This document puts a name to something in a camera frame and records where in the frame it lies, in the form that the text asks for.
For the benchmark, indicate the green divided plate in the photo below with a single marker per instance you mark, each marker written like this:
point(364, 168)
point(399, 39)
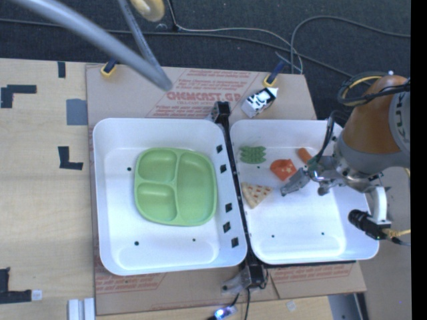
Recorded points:
point(175, 187)

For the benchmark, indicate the tan pizza slice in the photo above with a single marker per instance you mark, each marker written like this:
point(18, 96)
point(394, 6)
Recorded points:
point(255, 193)

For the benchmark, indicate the green pea pods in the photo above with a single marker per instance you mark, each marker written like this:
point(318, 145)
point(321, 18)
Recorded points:
point(252, 154)

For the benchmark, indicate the thin black rod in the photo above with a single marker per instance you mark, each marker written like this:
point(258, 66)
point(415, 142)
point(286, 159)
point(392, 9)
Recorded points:
point(237, 185)

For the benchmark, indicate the brown cardboard board red print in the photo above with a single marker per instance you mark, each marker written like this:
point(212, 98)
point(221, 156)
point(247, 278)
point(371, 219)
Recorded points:
point(133, 95)

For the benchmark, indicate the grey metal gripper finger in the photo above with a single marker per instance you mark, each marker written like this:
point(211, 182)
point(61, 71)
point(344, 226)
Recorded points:
point(325, 188)
point(295, 182)

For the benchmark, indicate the red wedge with yellow spots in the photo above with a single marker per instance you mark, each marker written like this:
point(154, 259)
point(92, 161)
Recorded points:
point(283, 169)

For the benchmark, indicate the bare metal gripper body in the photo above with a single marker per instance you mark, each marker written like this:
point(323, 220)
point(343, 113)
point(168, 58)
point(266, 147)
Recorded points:
point(337, 172)

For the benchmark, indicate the white plastic tray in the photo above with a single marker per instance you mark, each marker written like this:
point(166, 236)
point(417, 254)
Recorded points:
point(160, 245)
point(300, 225)

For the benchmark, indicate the orange carrot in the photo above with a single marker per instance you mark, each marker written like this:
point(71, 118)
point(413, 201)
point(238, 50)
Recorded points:
point(304, 154)

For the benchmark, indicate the black cylinder on white bracket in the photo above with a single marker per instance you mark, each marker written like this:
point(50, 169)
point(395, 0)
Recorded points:
point(367, 223)

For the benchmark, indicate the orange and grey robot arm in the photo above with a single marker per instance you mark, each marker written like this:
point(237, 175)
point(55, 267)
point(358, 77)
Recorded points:
point(370, 128)

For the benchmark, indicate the black and white carton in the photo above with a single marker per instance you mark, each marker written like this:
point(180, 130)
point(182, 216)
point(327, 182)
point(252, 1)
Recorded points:
point(258, 102)

